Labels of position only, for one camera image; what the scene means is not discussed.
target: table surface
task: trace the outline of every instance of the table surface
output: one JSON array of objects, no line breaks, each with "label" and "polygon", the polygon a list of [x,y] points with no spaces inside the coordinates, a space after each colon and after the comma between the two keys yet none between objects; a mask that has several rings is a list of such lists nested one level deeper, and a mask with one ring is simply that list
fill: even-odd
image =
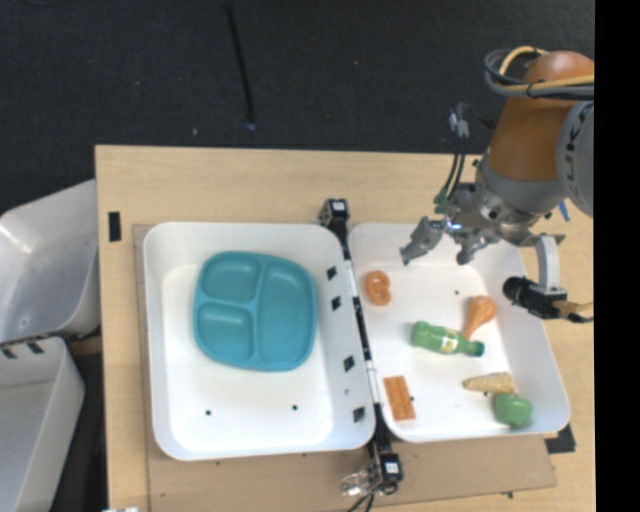
[{"label": "table surface", "polygon": [[[347,199],[351,225],[413,224],[433,215],[432,198],[452,156],[98,146],[95,161],[109,506],[210,510],[215,498],[221,510],[348,509],[354,500],[338,496],[337,480],[362,458],[357,451],[207,464],[174,461],[155,446],[145,413],[134,233],[165,221],[313,222],[330,197]],[[463,180],[472,180],[473,171],[468,165]],[[115,240],[114,212],[121,227]],[[534,231],[567,235],[559,246],[561,284],[570,300],[590,302],[593,222],[571,205],[570,215],[568,223],[560,215],[540,221]],[[535,280],[535,251],[521,251]],[[553,320],[545,328],[571,404],[576,451],[547,456],[540,436],[397,443],[411,476],[393,497],[376,499],[374,508],[595,510],[593,324]],[[512,497],[505,496],[509,491]]]}]

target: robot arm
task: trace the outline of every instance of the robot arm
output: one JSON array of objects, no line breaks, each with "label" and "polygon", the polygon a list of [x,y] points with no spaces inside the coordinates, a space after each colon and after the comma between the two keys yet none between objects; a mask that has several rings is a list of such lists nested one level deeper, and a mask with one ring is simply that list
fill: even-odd
[{"label": "robot arm", "polygon": [[[531,59],[521,80],[506,75],[519,57]],[[456,154],[434,201],[443,218],[421,219],[400,249],[402,260],[406,265],[427,254],[443,234],[460,245],[460,265],[500,240],[535,247],[540,282],[508,280],[505,295],[543,318],[584,321],[582,307],[569,303],[558,283],[556,244],[564,235],[535,235],[530,228],[566,198],[593,217],[594,62],[575,52],[519,47],[490,53],[485,68],[489,88],[508,99],[475,182],[459,182],[464,153]],[[464,114],[459,105],[450,115],[461,148],[468,137]]]}]

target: teal divided plate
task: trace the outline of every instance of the teal divided plate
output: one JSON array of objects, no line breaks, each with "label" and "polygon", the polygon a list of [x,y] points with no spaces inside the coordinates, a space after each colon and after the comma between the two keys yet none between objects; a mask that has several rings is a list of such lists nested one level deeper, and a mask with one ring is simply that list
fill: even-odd
[{"label": "teal divided plate", "polygon": [[200,271],[195,338],[212,359],[241,368],[287,371],[311,354],[317,299],[303,267],[266,254],[227,251]]}]

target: orange rectangular block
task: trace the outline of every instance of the orange rectangular block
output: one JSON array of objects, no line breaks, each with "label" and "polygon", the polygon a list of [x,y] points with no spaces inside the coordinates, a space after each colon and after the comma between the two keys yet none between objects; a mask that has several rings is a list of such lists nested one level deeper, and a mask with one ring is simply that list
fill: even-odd
[{"label": "orange rectangular block", "polygon": [[410,420],[416,417],[416,412],[411,403],[411,395],[407,387],[407,381],[402,375],[396,377],[385,377],[384,387],[389,397],[389,405],[393,419],[396,421]]}]

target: bottle label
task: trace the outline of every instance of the bottle label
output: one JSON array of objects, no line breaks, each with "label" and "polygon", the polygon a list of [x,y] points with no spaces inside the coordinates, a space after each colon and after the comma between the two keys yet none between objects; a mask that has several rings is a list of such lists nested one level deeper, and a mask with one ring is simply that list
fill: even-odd
[{"label": "bottle label", "polygon": [[444,336],[442,338],[442,347],[440,347],[440,352],[445,354],[451,354],[455,352],[458,347],[458,336],[456,331],[453,329],[445,328]]}]

